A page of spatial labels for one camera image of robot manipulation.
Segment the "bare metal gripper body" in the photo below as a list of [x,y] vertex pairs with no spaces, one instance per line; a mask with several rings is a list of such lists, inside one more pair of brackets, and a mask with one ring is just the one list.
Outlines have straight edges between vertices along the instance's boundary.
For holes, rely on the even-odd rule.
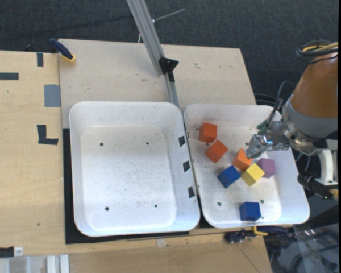
[[290,147],[307,156],[317,156],[321,149],[313,143],[317,138],[305,135],[296,129],[295,125],[288,122],[273,121],[268,127],[268,151],[286,151]]

